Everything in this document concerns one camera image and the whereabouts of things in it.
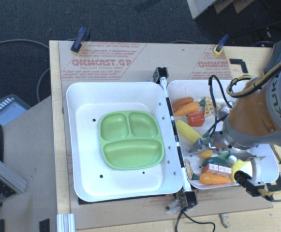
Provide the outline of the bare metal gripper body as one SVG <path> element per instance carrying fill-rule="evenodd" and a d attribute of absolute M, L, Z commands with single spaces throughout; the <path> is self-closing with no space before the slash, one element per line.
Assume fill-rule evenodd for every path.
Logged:
<path fill-rule="evenodd" d="M 243 146 L 237 141 L 235 141 L 228 133 L 225 131 L 216 131 L 210 139 L 210 143 L 212 142 L 223 142 L 228 145 L 228 150 L 240 151 L 240 150 L 248 150 L 247 146 Z"/>

